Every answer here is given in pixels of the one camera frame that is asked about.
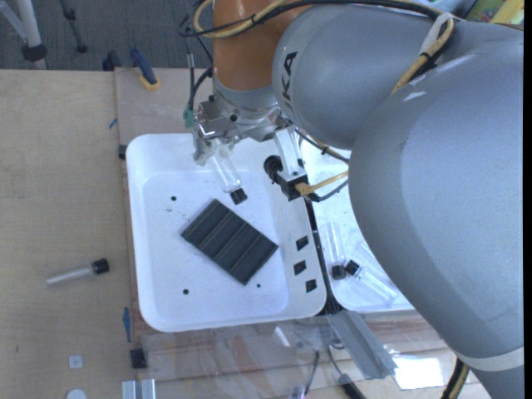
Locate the thin black rod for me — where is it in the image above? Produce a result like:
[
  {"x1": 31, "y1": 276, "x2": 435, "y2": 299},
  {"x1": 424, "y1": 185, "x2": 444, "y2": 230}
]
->
[{"x1": 303, "y1": 195, "x2": 338, "y2": 316}]

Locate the white plastic tray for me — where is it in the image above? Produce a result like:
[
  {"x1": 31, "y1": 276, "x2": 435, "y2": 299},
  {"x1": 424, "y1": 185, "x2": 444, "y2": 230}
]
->
[
  {"x1": 298, "y1": 133, "x2": 416, "y2": 313},
  {"x1": 125, "y1": 133, "x2": 328, "y2": 333}
]

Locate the clear bottle with black cap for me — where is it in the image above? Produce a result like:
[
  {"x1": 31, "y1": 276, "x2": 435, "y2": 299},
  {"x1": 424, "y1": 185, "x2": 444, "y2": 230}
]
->
[
  {"x1": 325, "y1": 221, "x2": 348, "y2": 281},
  {"x1": 45, "y1": 258, "x2": 111, "y2": 287},
  {"x1": 207, "y1": 147, "x2": 249, "y2": 206},
  {"x1": 344, "y1": 241, "x2": 399, "y2": 306}
]

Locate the black ribbed rectangular block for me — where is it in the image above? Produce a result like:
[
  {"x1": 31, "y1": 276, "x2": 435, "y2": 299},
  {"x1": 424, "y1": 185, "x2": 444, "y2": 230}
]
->
[{"x1": 180, "y1": 199, "x2": 280, "y2": 287}]

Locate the black cylinder on white bracket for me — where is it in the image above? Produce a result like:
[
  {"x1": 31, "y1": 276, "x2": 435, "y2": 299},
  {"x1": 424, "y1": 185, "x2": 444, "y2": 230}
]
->
[{"x1": 264, "y1": 126, "x2": 311, "y2": 202}]

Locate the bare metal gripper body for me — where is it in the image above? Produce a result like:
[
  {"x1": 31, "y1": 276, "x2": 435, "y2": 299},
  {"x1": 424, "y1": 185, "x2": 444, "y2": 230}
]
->
[{"x1": 192, "y1": 95, "x2": 293, "y2": 143}]

